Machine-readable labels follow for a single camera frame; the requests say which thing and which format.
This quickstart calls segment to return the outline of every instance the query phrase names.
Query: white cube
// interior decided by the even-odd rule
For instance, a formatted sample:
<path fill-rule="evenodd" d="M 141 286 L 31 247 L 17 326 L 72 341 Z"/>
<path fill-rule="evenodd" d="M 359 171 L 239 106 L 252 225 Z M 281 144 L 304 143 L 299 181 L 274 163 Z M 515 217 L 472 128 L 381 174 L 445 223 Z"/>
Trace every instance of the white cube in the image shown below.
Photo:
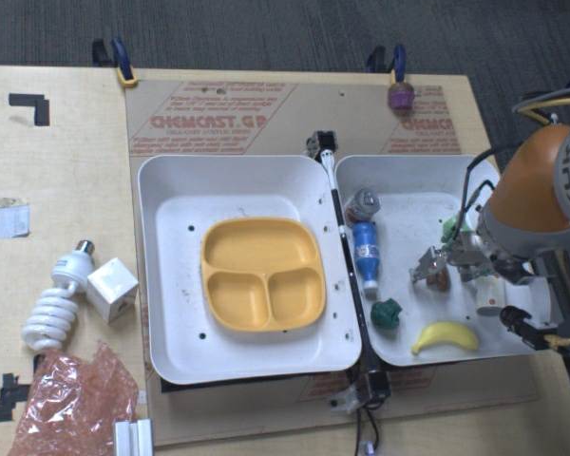
<path fill-rule="evenodd" d="M 86 299 L 109 323 L 135 304 L 139 282 L 118 258 L 112 258 L 87 278 Z"/>

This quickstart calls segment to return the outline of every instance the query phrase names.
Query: gray carpet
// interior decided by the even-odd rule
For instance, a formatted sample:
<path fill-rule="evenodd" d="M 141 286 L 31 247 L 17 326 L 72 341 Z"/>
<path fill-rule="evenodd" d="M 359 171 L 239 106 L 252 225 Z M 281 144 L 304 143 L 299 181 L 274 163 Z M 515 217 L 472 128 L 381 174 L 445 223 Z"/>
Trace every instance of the gray carpet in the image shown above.
<path fill-rule="evenodd" d="M 403 43 L 409 73 L 468 76 L 492 144 L 536 129 L 524 93 L 570 81 L 570 0 L 0 0 L 0 65 L 92 66 L 114 36 L 135 67 L 194 69 L 364 72 Z"/>

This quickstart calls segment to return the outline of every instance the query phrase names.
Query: water bottle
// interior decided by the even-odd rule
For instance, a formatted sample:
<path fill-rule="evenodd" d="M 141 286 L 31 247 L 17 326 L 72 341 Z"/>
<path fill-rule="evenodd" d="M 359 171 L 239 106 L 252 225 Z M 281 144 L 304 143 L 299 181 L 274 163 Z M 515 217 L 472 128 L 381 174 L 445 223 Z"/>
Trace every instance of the water bottle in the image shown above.
<path fill-rule="evenodd" d="M 370 221 L 380 209 L 380 199 L 368 187 L 359 189 L 344 207 L 344 220 L 351 228 L 360 221 Z"/>
<path fill-rule="evenodd" d="M 376 272 L 380 264 L 380 251 L 376 243 L 376 232 L 373 224 L 359 221 L 352 227 L 354 237 L 354 263 L 363 276 L 363 292 L 365 295 L 376 295 L 378 282 Z"/>

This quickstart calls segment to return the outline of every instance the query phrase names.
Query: spiral fluorescent light bulb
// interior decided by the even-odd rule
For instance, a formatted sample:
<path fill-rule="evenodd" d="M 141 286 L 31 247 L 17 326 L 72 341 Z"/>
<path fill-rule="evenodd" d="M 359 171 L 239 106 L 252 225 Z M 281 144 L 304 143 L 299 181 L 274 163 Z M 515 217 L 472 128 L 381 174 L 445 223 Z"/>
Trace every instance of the spiral fluorescent light bulb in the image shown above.
<path fill-rule="evenodd" d="M 92 242 L 81 240 L 73 252 L 57 260 L 50 274 L 55 286 L 42 291 L 21 331 L 21 337 L 33 350 L 62 348 L 78 311 L 78 305 L 69 298 L 86 291 L 86 278 L 94 270 L 94 250 Z"/>

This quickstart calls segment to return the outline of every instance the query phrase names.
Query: white plastic tray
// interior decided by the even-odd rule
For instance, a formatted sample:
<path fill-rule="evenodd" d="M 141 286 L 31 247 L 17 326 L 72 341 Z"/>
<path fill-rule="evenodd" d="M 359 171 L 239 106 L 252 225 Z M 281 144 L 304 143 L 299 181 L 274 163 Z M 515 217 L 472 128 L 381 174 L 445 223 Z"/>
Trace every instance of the white plastic tray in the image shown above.
<path fill-rule="evenodd" d="M 460 209 L 466 167 L 472 159 L 471 156 L 348 156 L 336 166 L 343 204 L 364 186 L 371 188 L 382 203 L 372 219 L 381 254 L 379 293 L 375 298 L 363 297 L 363 304 L 373 349 L 392 365 L 425 365 L 534 352 L 516 334 L 508 332 L 497 315 L 476 313 L 475 282 L 461 282 L 455 268 L 448 266 L 451 289 L 446 293 L 428 287 L 424 280 L 412 285 L 409 278 L 409 269 L 418 265 L 428 247 L 441 247 L 443 222 Z M 498 178 L 489 162 L 481 162 L 471 173 L 468 194 L 482 181 L 496 184 Z M 484 188 L 477 203 L 484 204 L 489 195 L 489 188 Z M 477 217 L 477 212 L 471 209 L 467 217 L 470 226 L 477 224 Z M 358 280 L 362 292 L 360 276 Z M 377 329 L 371 324 L 371 305 L 375 300 L 390 297 L 403 308 L 400 325 L 392 331 Z M 505 284 L 505 301 L 532 314 L 533 320 L 549 319 L 550 293 L 544 280 L 531 286 Z M 442 345 L 418 354 L 411 352 L 411 346 L 427 324 L 446 320 L 467 325 L 477 334 L 480 348 L 469 351 Z"/>
<path fill-rule="evenodd" d="M 150 355 L 178 385 L 341 371 L 361 352 L 352 293 L 323 167 L 303 156 L 158 156 L 139 173 Z M 236 332 L 203 294 L 200 246 L 216 222 L 295 219 L 322 255 L 326 306 L 288 332 Z"/>

